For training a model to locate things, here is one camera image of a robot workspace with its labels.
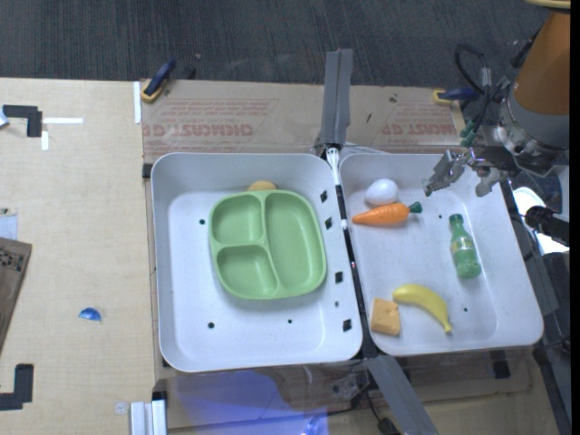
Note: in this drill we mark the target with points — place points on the orange carrot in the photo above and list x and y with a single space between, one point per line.
383 215

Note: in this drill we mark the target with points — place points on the white egg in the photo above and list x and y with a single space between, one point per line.
381 191

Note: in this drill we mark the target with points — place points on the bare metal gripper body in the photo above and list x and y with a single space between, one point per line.
500 154

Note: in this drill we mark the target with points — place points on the yellow banana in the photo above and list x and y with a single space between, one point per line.
428 302

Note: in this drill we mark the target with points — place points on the small blue scrap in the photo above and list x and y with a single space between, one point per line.
89 314

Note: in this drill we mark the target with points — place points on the brown paper packet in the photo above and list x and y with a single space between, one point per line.
10 279

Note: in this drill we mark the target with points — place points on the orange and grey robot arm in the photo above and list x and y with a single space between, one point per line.
544 70

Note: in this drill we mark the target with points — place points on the green divided plate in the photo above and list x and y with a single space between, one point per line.
290 238

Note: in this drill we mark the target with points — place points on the white plastic tray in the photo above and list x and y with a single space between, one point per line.
417 256
190 288

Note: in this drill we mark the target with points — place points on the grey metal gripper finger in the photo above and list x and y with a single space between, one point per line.
446 170
487 181

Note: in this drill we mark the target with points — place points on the yellow cheese wedge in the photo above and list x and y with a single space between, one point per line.
385 317

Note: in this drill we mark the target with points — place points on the tan round bread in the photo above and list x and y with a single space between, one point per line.
262 186

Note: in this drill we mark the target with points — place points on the black cylinder on white bracket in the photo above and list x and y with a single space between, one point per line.
546 222

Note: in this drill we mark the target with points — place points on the brown cardboard board red print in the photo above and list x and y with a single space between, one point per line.
235 120

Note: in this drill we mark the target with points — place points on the green bottle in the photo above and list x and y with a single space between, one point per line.
464 252

